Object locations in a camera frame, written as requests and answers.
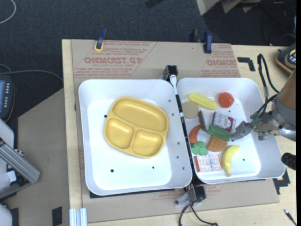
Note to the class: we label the brown cardboard board, red print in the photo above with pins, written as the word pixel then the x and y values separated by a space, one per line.
pixel 141 55

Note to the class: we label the black cylinder on white bracket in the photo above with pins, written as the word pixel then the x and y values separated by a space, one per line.
pixel 289 160

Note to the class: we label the yellow divided plate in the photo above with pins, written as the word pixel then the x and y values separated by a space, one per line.
pixel 136 126

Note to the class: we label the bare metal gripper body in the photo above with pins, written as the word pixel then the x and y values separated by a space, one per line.
pixel 266 126

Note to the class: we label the white and red carton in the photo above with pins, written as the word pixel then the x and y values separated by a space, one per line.
pixel 223 121

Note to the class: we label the orange round fruit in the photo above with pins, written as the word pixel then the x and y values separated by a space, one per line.
pixel 225 99

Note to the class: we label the red and white packet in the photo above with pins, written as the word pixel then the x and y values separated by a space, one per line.
pixel 208 163

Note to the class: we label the orange carrot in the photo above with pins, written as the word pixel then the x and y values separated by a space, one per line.
pixel 194 134

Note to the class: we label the thin black and white rod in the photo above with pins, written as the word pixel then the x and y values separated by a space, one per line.
pixel 180 112

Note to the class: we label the yellow corn cob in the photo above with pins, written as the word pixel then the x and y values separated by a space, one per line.
pixel 202 101

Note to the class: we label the brown waffle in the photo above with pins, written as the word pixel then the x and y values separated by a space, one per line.
pixel 216 143

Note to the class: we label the beige round biscuit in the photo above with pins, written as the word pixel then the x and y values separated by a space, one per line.
pixel 190 109

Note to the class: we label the white plastic tray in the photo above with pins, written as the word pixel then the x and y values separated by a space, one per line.
pixel 251 163
pixel 131 173

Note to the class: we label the brown wedge piece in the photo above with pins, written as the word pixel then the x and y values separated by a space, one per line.
pixel 202 121

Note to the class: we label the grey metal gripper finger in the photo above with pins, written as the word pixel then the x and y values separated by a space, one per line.
pixel 247 126
pixel 240 135

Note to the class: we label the yellow banana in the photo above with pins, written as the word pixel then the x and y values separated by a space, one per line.
pixel 229 159

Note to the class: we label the green broccoli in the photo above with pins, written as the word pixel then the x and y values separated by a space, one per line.
pixel 199 148

